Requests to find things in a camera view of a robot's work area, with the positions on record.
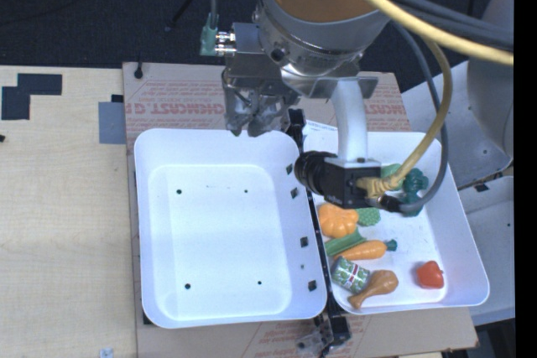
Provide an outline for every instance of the brown toy drumstick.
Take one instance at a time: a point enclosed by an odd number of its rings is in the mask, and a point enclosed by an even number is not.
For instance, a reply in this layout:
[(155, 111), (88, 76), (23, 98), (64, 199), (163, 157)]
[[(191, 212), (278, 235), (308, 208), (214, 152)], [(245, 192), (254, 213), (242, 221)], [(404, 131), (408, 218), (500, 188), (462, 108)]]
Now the brown toy drumstick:
[(349, 303), (355, 309), (360, 309), (363, 300), (372, 295), (392, 293), (399, 285), (399, 280), (391, 270), (377, 270), (371, 275), (368, 285), (360, 293), (349, 297)]

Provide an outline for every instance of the red toy tomato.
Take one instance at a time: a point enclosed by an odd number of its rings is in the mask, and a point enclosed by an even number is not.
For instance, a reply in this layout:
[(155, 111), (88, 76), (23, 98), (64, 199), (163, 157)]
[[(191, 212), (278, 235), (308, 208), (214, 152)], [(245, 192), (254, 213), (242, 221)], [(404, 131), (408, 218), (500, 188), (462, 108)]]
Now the red toy tomato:
[(418, 282), (422, 288), (443, 288), (444, 276), (436, 261), (428, 261), (416, 269)]

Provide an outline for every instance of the dark background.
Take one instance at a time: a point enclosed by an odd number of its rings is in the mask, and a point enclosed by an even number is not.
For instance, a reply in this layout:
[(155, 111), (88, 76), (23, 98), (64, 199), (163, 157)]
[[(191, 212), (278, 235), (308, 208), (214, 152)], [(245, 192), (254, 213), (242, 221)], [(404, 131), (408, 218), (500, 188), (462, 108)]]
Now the dark background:
[[(0, 64), (121, 68), (122, 62), (223, 64), (200, 57), (209, 0), (0, 0)], [(219, 29), (250, 23), (257, 0), (219, 0)], [(481, 17), (489, 0), (433, 0)], [(451, 65), (467, 58), (446, 51)], [(433, 74), (440, 71), (430, 62)], [(362, 70), (396, 74), (401, 91), (423, 82), (418, 63), (388, 26)]]

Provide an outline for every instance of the yellow cable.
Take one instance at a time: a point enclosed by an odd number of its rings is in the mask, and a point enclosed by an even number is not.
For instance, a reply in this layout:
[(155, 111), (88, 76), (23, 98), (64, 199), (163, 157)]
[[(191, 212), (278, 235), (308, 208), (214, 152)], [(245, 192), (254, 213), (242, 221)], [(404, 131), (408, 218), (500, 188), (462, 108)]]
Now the yellow cable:
[(444, 89), (442, 92), (442, 102), (440, 108), (436, 113), (435, 120), (429, 127), (429, 130), (424, 135), (421, 142), (414, 149), (407, 159), (401, 164), (394, 174), (389, 175), (386, 178), (361, 178), (356, 182), (358, 188), (365, 189), (368, 192), (368, 198), (376, 199), (383, 195), (386, 191), (395, 189), (399, 181), (403, 179), (409, 171), (416, 165), (418, 160), (423, 156), (427, 148), (435, 139), (436, 134), (440, 131), (442, 125), (447, 116), (451, 104), (451, 94), (453, 93), (453, 82), (451, 79), (451, 67), (447, 61), (446, 56), (442, 52), (441, 48), (435, 42), (429, 39), (423, 39), (430, 51), (435, 56), (440, 68), (442, 70), (442, 77), (444, 79)]
[(441, 46), (470, 57), (476, 57), (481, 60), (492, 61), (502, 65), (514, 65), (513, 53), (478, 44), (438, 29), (419, 18), (416, 18), (414, 15), (407, 13), (389, 0), (365, 1), (424, 39), (430, 39)]

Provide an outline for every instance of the orange toy vegetable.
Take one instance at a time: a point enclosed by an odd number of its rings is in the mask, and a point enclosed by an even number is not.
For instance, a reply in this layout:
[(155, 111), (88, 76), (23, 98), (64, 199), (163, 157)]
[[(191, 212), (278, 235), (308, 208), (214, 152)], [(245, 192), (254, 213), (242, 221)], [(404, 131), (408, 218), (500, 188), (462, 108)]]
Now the orange toy vegetable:
[(397, 249), (397, 242), (391, 241), (379, 241), (371, 240), (364, 241), (358, 245), (353, 246), (350, 249), (346, 249), (342, 253), (335, 256), (335, 258), (343, 257), (347, 260), (374, 260), (382, 257), (386, 251), (395, 251)]
[(354, 209), (342, 209), (331, 203), (325, 203), (321, 205), (317, 213), (319, 227), (325, 236), (339, 238), (356, 230), (358, 212)]
[(436, 261), (428, 261), (416, 269), (418, 282), (422, 288), (443, 288), (444, 275), (442, 273)]
[(391, 270), (377, 270), (369, 278), (368, 285), (360, 293), (348, 298), (349, 303), (355, 309), (362, 307), (363, 300), (372, 295), (392, 293), (399, 285), (397, 275)]

